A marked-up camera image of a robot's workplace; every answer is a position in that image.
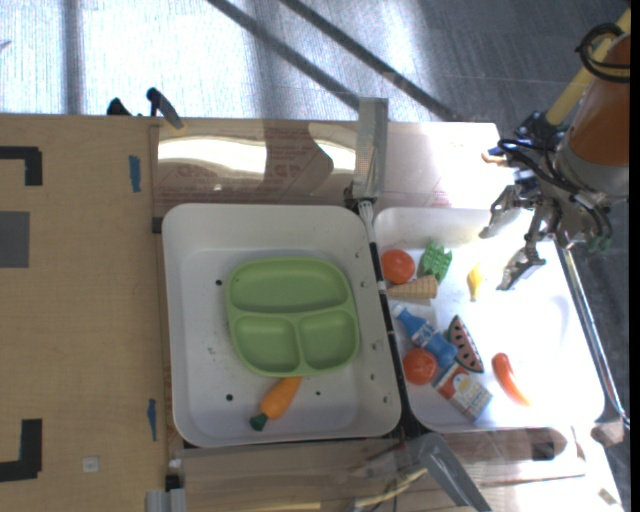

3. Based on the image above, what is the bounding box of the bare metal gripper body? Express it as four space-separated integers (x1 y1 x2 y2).
541 181 615 250

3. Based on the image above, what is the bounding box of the yellow banana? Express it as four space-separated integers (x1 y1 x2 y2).
465 262 485 303

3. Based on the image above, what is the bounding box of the white plastic tray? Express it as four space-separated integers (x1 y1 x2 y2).
160 202 403 448
373 205 607 434

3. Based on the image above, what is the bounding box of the green ridged toy vegetable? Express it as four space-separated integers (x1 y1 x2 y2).
416 240 454 284

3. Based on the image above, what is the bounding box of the watermelon slice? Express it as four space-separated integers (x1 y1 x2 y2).
445 314 486 375

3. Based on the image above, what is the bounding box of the tan ice cream cone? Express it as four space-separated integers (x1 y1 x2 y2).
385 273 440 301

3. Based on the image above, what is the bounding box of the orange ball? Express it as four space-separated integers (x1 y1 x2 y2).
380 248 417 286
401 347 440 387

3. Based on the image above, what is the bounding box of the blue bottle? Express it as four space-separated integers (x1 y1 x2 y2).
391 302 459 371

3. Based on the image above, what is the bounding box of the orange and white carton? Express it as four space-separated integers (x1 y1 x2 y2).
431 361 494 423

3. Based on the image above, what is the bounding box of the green divided plate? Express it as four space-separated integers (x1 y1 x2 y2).
224 255 362 379

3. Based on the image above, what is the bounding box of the orange carrot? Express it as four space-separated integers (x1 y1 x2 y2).
248 375 304 433

